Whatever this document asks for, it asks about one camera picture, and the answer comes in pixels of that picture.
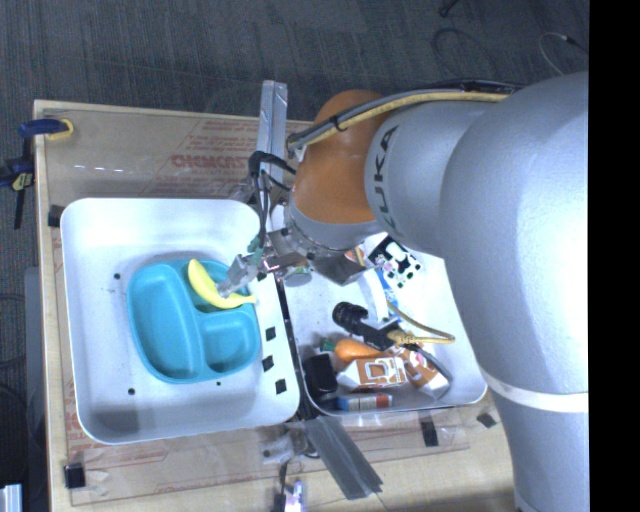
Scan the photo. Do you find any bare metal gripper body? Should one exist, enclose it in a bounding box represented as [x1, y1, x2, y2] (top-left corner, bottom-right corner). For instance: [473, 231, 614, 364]
[257, 227, 370, 287]

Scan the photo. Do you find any yellow banana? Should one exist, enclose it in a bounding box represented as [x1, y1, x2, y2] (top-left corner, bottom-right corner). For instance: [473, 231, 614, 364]
[187, 258, 257, 310]

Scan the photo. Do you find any green and white can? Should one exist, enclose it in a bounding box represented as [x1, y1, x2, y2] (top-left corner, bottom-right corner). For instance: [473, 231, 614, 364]
[283, 264, 314, 289]

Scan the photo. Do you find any blue divided plate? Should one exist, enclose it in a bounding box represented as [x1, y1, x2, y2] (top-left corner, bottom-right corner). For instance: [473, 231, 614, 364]
[126, 258, 263, 385]

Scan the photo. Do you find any black and white cow carton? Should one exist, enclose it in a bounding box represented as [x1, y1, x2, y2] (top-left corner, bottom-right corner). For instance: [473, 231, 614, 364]
[344, 233, 424, 311]

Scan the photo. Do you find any orange carrot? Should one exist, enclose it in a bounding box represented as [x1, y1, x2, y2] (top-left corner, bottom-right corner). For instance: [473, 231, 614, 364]
[319, 337, 387, 367]

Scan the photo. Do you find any black can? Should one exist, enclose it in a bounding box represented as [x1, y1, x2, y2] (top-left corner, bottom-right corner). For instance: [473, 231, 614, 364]
[302, 352, 339, 397]

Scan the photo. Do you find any brown cardboard board red print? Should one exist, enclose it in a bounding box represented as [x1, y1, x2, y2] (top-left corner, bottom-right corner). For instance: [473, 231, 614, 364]
[42, 107, 471, 506]

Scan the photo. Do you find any orange and white carton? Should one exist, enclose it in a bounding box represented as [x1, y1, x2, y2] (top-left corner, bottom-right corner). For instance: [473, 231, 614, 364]
[399, 343, 451, 401]
[336, 355, 409, 393]

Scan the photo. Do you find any white plastic tray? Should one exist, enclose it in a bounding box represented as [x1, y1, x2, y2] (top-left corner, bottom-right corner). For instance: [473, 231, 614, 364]
[276, 249, 489, 418]
[59, 197, 301, 446]

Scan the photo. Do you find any blue white and red packet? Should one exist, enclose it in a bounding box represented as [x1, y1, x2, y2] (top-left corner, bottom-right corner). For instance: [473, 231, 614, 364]
[336, 392, 394, 413]

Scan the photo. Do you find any black cylinder on white bracket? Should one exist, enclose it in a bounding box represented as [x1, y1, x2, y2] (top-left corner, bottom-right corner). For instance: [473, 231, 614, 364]
[332, 272, 404, 352]

